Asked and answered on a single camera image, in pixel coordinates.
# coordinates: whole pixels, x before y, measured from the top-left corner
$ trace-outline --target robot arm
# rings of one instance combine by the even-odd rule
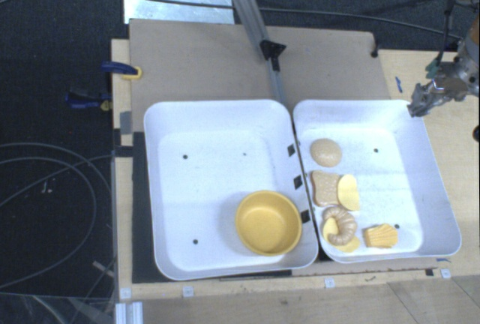
[[[479,6],[479,0],[455,1],[460,5]],[[442,55],[440,52],[439,57],[427,66],[427,78],[431,81],[415,87],[412,103],[408,105],[412,117],[425,116],[431,108],[452,99],[463,101],[467,95],[479,96],[479,15],[461,41],[454,61],[440,61]]]

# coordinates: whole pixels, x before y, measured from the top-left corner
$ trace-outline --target black floor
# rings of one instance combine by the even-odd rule
[[[439,30],[445,5],[445,0],[258,2],[263,7],[368,14]],[[384,48],[437,50],[442,44],[438,34],[363,19],[278,13],[266,13],[264,17],[268,25],[373,32]],[[463,35],[473,18],[471,11],[456,8],[451,32]],[[0,29],[0,145],[41,142],[87,158],[108,155],[113,147],[110,112],[98,108],[72,110],[65,104],[65,93],[71,86],[91,92],[109,91],[107,77],[98,68],[110,57],[110,40],[128,36],[122,0],[10,1],[0,4]],[[0,162],[32,156],[70,164],[78,161],[52,148],[0,148]],[[109,178],[109,161],[95,163]],[[61,168],[45,160],[0,165],[0,203]],[[2,286],[67,256],[88,232],[93,209],[88,186],[72,170],[41,182],[0,207],[2,292],[85,296],[101,276],[92,263],[107,265],[112,260],[109,192],[95,172],[85,166],[79,168],[90,179],[97,200],[96,221],[85,245],[59,267],[6,287]],[[104,277],[91,294],[108,296],[111,287],[112,280]]]

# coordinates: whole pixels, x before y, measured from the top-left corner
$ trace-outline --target blue tape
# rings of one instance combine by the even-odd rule
[[[402,87],[401,87],[401,83],[402,83],[402,82],[400,81],[400,79],[395,76],[395,81],[397,82],[398,91],[399,91],[400,93],[404,93],[404,90],[403,90]]]

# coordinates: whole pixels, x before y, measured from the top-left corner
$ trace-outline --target wooden table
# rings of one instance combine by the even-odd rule
[[[435,55],[380,50],[390,97],[409,101]],[[444,59],[454,55],[446,53]],[[129,40],[112,42],[112,60],[130,64]],[[113,75],[112,93],[113,126],[120,128],[121,114],[131,110],[131,82]],[[316,262],[292,277],[132,283],[133,164],[131,157],[116,157],[119,301],[143,302],[145,323],[475,323],[480,317],[479,144],[472,131],[479,123],[479,100],[448,103],[424,122],[462,234],[454,256],[353,265]],[[131,146],[131,134],[123,133],[121,144]],[[335,287],[327,288],[332,279]],[[183,297],[185,287],[193,287],[194,297]]]

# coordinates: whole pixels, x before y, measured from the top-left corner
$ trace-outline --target bowl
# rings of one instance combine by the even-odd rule
[[[248,194],[238,205],[235,227],[245,247],[263,256],[290,252],[302,235],[295,204],[272,190]]]

